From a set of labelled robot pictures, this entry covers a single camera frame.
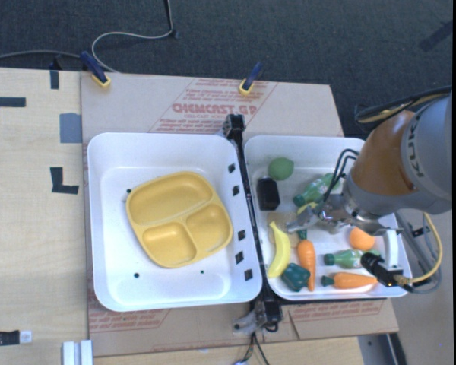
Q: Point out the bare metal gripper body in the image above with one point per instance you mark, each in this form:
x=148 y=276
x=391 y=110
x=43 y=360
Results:
x=336 y=213

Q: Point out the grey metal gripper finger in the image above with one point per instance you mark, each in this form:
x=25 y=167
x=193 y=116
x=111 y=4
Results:
x=300 y=226
x=308 y=214

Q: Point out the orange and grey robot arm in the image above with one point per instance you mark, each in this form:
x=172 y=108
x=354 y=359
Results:
x=399 y=158

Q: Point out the tan bread slice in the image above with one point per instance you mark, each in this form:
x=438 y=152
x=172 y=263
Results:
x=279 y=219

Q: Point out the green bottle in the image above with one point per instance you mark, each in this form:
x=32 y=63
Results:
x=346 y=259
x=313 y=190

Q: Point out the yellow banana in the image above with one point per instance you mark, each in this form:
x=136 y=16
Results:
x=282 y=253

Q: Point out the orange carrot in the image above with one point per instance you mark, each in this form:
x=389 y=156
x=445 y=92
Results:
x=351 y=280
x=308 y=259

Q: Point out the orange fruit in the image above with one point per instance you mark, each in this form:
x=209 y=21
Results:
x=361 y=240

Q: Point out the black can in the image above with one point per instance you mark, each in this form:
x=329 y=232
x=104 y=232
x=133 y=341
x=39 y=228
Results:
x=268 y=194

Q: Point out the green bell pepper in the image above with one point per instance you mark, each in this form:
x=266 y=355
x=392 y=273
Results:
x=295 y=277

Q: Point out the thin black and white rod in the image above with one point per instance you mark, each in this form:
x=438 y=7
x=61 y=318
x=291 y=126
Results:
x=251 y=211

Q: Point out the green lime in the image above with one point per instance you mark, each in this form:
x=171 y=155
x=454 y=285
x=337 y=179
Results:
x=281 y=168

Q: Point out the white plastic tray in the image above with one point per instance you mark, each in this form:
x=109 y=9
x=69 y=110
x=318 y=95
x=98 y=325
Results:
x=167 y=291
x=327 y=158

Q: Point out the yellow divided plate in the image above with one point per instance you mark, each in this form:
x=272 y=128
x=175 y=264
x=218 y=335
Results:
x=175 y=219

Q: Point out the brown cardboard board red print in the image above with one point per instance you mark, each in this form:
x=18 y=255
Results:
x=137 y=105

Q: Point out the black cylinder on white bracket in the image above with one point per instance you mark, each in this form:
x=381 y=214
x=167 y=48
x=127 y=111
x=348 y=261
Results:
x=380 y=268

